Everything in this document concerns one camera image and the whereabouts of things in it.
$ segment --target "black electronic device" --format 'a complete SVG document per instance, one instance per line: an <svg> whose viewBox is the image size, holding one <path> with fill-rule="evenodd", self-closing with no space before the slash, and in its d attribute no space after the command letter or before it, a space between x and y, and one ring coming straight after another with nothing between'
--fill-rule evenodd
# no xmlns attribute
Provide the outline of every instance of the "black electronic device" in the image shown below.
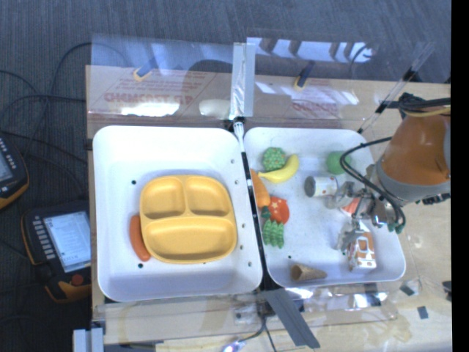
<svg viewBox="0 0 469 352"><path fill-rule="evenodd" d="M21 232L37 279L57 303L91 293L89 203L36 208L21 219Z"/></svg>
<svg viewBox="0 0 469 352"><path fill-rule="evenodd" d="M29 175L16 146L0 133L0 209L6 207L29 186Z"/></svg>

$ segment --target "yellow plate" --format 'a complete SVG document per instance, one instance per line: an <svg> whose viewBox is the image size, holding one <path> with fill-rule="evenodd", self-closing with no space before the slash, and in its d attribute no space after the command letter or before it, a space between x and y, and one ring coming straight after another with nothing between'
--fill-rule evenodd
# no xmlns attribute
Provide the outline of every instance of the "yellow plate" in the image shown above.
<svg viewBox="0 0 469 352"><path fill-rule="evenodd" d="M148 252L168 263L203 263L230 254L237 243L228 191L200 175L157 177L140 196L141 233Z"/></svg>

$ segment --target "white object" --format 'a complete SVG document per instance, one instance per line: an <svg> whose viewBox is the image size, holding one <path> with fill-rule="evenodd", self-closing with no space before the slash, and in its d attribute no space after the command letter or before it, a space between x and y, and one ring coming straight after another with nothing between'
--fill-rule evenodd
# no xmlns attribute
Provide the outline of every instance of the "white object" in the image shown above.
<svg viewBox="0 0 469 352"><path fill-rule="evenodd" d="M324 279L304 282L304 286L387 282L404 274L405 257L398 236L387 228L376 227L369 229L373 234L377 267L367 272L350 271L347 258L335 249L342 226L349 222L350 216L338 208L326 208L327 197L308 197L304 191L308 176L327 172L326 159L331 151L345 151L365 142L360 134L345 129L258 127L245 133L248 162L256 171L262 168L262 154L269 147L281 147L287 156L297 154L300 161L297 173L287 182L264 181L270 195L286 199L289 206L284 247L264 247L267 269L280 286L298 287L290 276L290 268L296 263L327 273ZM368 147L355 151L351 158L351 164L363 174L373 164ZM343 174L337 180L343 183L353 179Z"/></svg>
<svg viewBox="0 0 469 352"><path fill-rule="evenodd" d="M108 126L93 139L97 280L115 301L248 293L262 279L248 188L236 137L217 128ZM225 185L237 224L237 246L208 263L142 263L129 239L145 184L164 175L214 177Z"/></svg>

